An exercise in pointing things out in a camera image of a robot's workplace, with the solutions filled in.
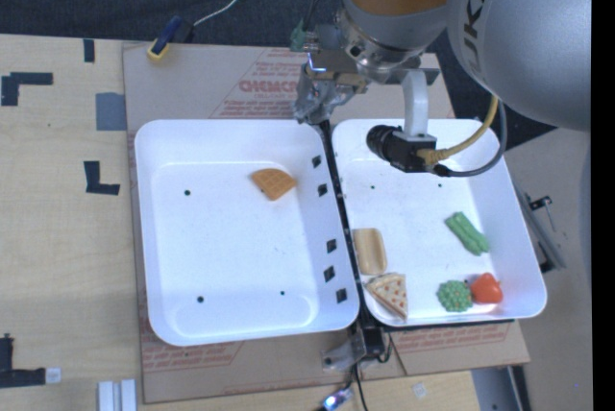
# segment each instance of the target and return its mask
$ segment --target blue clamp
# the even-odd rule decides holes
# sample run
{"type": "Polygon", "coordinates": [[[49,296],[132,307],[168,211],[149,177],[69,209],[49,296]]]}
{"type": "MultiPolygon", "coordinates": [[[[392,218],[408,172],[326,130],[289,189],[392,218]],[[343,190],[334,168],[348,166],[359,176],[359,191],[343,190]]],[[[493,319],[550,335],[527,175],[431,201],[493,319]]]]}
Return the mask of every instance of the blue clamp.
{"type": "Polygon", "coordinates": [[[147,57],[153,61],[161,60],[169,49],[169,42],[191,41],[193,28],[192,24],[174,15],[147,50],[147,57]]]}

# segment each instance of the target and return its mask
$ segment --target toy food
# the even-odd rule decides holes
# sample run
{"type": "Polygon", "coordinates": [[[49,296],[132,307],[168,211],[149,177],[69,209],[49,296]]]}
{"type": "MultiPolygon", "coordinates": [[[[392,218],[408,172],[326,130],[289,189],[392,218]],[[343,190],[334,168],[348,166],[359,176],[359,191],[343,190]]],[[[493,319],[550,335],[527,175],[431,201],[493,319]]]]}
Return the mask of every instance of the toy food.
{"type": "Polygon", "coordinates": [[[447,312],[465,312],[472,306],[470,288],[463,281],[441,283],[436,295],[447,312]]]}
{"type": "Polygon", "coordinates": [[[378,229],[354,229],[358,269],[364,275],[381,275],[386,271],[386,252],[378,229]]]}
{"type": "Polygon", "coordinates": [[[489,252],[489,244],[486,237],[480,233],[468,220],[462,211],[444,220],[444,223],[457,236],[469,252],[481,255],[489,252]]]}
{"type": "Polygon", "coordinates": [[[260,169],[252,174],[251,177],[257,186],[260,187],[260,190],[272,201],[277,200],[297,185],[297,181],[280,169],[260,169]]]}
{"type": "Polygon", "coordinates": [[[370,279],[365,288],[386,308],[407,319],[406,275],[388,273],[370,279]]]}
{"type": "Polygon", "coordinates": [[[476,303],[499,303],[504,298],[500,284],[491,273],[483,273],[470,283],[470,292],[476,303]]]}

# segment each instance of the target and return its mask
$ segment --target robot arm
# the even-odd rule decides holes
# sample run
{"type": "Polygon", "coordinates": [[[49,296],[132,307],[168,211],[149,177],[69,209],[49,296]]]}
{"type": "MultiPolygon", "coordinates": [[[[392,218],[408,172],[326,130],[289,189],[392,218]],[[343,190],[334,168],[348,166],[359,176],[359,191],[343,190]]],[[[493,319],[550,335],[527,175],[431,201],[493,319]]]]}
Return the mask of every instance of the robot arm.
{"type": "Polygon", "coordinates": [[[463,68],[532,119],[589,129],[591,0],[342,0],[332,25],[307,36],[308,63],[295,117],[317,124],[371,83],[402,83],[403,130],[374,130],[378,153],[406,172],[426,170],[428,136],[421,54],[445,30],[463,68]],[[394,157],[410,157],[400,163],[394,157]]]}

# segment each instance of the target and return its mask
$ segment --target kuka logo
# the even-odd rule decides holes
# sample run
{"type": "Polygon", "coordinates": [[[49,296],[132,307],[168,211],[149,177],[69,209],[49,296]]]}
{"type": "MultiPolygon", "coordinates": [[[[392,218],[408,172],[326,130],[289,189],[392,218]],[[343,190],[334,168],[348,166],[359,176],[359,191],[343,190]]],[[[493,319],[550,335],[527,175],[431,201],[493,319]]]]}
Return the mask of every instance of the kuka logo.
{"type": "Polygon", "coordinates": [[[477,22],[482,15],[482,7],[484,6],[485,0],[480,0],[480,6],[473,11],[472,10],[472,0],[468,0],[468,4],[466,5],[466,15],[467,22],[463,24],[463,32],[465,33],[465,37],[463,39],[464,45],[471,51],[472,56],[467,60],[468,64],[474,71],[475,75],[481,77],[482,69],[480,67],[480,54],[479,49],[477,48],[476,42],[479,41],[479,30],[476,27],[477,22]]]}

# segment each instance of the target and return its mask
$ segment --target metal bracket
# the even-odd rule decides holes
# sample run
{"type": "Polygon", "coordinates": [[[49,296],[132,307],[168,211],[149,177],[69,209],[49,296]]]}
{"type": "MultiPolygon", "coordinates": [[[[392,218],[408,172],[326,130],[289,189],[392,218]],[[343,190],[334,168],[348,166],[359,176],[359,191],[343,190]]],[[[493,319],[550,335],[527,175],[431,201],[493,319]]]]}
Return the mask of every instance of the metal bracket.
{"type": "Polygon", "coordinates": [[[519,201],[519,205],[523,211],[524,218],[526,219],[526,223],[536,235],[538,239],[538,247],[547,258],[546,266],[544,268],[541,266],[543,273],[550,271],[553,268],[566,268],[566,261],[564,260],[560,249],[555,244],[547,230],[542,226],[542,223],[533,214],[536,209],[544,206],[547,209],[551,227],[553,231],[556,231],[551,212],[549,211],[549,205],[552,203],[551,198],[549,196],[545,196],[539,200],[532,201],[529,195],[516,183],[513,182],[513,186],[515,188],[515,193],[517,194],[517,200],[519,201]]]}
{"type": "Polygon", "coordinates": [[[351,334],[341,346],[329,351],[321,351],[323,370],[344,372],[366,354],[363,331],[357,327],[357,332],[351,334]]]}
{"type": "Polygon", "coordinates": [[[549,216],[549,223],[551,223],[551,228],[553,231],[557,231],[555,228],[554,218],[551,216],[551,210],[549,209],[549,205],[553,202],[549,196],[543,196],[542,198],[532,201],[528,194],[526,194],[526,199],[528,200],[529,208],[532,211],[544,207],[547,210],[547,215],[549,216]]]}

